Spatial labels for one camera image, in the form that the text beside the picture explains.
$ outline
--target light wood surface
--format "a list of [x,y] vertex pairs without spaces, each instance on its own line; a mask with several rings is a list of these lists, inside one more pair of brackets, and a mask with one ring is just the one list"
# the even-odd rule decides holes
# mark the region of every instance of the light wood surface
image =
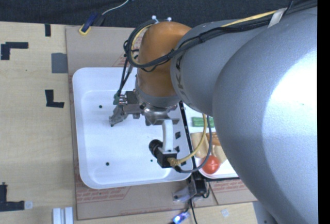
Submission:
[[[0,212],[0,223],[52,223],[52,209],[71,206],[75,184],[68,75],[52,73],[51,54],[66,53],[65,26],[0,22],[0,43],[28,42],[0,60],[0,182],[8,184],[8,201],[32,201],[33,209]],[[64,108],[46,107],[45,90]],[[170,223],[169,211],[75,223]],[[257,223],[252,203],[195,209],[199,224]],[[193,218],[184,223],[194,223]]]

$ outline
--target tray with toy food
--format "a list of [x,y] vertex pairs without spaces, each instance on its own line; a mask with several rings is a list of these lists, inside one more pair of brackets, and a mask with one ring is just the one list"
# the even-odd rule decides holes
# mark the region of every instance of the tray with toy food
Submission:
[[[210,144],[210,134],[206,133],[203,141],[201,142],[204,129],[203,114],[193,110],[186,104],[184,104],[184,108],[193,149],[195,150],[197,146],[201,144],[194,156],[196,165],[199,166],[207,155]],[[238,178],[238,175],[231,166],[222,149],[217,131],[214,127],[213,118],[211,117],[210,125],[212,128],[211,154],[205,166],[200,169],[200,173],[209,179]]]

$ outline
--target cardboard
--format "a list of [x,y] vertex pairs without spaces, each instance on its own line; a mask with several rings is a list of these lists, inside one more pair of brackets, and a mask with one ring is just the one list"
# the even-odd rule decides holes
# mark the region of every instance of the cardboard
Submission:
[[[125,61],[123,44],[133,29],[92,27],[82,36],[79,28],[66,27],[78,220],[184,209],[185,203],[173,202],[172,194],[183,189],[186,181],[96,190],[80,179],[72,76],[84,67],[122,67]],[[141,37],[137,39],[137,47],[140,41]],[[241,180],[214,181],[210,186],[210,196],[196,200],[196,207],[256,201]]]

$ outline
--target red tomato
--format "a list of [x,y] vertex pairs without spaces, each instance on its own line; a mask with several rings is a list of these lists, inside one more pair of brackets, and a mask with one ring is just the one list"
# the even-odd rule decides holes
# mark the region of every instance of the red tomato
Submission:
[[207,174],[214,174],[220,168],[220,161],[213,155],[210,155],[206,164],[202,167]]

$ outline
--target yellow clip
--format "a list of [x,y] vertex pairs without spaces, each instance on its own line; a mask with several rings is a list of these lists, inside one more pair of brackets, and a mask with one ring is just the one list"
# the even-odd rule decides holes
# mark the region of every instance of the yellow clip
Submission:
[[79,33],[83,36],[86,36],[88,34],[88,32],[91,30],[91,26],[89,26],[85,32],[82,31],[83,27],[84,27],[84,24],[80,27]]

